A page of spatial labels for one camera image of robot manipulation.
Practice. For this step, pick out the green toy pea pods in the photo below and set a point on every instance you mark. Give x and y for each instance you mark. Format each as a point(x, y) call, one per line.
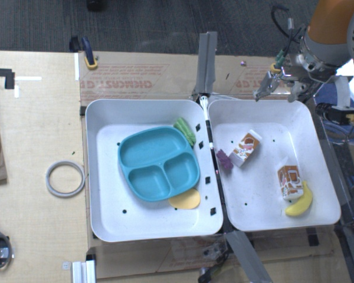
point(185, 129)

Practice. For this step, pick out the white tape roll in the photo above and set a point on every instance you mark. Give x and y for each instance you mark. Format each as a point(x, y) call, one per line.
point(49, 184)

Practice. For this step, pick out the white and brown carton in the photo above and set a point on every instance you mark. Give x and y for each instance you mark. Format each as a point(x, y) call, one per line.
point(289, 181)
point(245, 147)

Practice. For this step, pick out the yellow banana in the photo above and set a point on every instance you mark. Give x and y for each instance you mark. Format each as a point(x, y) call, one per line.
point(301, 204)

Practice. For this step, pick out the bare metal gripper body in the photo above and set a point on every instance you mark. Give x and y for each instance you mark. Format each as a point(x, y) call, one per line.
point(309, 69)

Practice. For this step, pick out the yellow round flat biscuit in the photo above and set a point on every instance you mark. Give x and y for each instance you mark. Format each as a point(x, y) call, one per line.
point(186, 200)

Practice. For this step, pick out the blue divided plate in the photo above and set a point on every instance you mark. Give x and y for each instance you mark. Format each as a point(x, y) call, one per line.
point(153, 149)

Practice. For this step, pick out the brown cardboard board red print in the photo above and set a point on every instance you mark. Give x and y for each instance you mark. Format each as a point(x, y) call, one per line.
point(141, 78)

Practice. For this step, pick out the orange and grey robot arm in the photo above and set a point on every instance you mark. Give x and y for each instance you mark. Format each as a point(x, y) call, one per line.
point(327, 13)

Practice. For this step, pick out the black cylinder on white bracket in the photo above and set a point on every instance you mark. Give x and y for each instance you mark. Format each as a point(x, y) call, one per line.
point(339, 112)

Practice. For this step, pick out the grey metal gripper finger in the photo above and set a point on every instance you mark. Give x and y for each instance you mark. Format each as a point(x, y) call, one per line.
point(296, 91)
point(267, 85)

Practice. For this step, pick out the purple toy grapes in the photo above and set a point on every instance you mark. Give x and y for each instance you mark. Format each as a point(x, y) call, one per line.
point(224, 159)

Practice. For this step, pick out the white plastic tray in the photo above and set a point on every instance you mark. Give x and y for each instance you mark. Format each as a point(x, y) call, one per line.
point(147, 220)
point(259, 193)

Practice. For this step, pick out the black caster wheel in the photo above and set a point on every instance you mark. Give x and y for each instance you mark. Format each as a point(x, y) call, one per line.
point(95, 2)

